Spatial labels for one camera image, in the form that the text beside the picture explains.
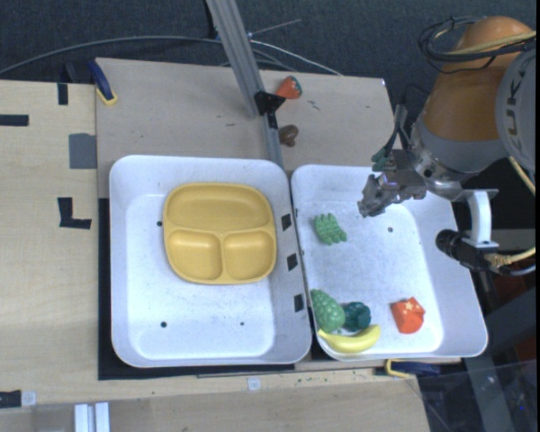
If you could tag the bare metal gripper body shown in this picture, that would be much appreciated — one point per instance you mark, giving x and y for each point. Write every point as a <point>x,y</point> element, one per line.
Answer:
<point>407,182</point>

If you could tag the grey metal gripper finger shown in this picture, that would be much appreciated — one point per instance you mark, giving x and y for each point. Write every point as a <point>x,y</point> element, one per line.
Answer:
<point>383,203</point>
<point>367,198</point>

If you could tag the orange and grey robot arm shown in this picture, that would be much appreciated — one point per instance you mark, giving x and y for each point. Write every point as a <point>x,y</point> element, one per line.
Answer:
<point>465,106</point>

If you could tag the light green grapes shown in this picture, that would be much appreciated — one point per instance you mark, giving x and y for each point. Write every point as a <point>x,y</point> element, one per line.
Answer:
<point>329,230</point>

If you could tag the white plastic tray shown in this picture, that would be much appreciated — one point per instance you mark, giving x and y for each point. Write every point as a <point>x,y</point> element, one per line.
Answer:
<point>378,268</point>
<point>198,313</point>

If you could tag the brown lumpy toy food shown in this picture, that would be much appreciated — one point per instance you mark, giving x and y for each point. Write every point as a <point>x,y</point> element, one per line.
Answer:
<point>288,135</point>

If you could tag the dark green broccoli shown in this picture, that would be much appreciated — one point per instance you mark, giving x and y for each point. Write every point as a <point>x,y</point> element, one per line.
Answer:
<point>357,315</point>

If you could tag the green oval bumpy fruit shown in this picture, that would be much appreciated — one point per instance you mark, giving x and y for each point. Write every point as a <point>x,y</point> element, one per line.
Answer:
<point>326,311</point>

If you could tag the yellow banana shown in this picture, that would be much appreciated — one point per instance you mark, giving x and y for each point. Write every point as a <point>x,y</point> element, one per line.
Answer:
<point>351,342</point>

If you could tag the yellow divided plate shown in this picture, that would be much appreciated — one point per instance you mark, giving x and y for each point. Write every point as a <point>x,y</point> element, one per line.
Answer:
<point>218,232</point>

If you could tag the black cylinder on white bracket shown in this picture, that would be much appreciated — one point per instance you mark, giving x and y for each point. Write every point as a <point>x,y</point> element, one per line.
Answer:
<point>465,248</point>

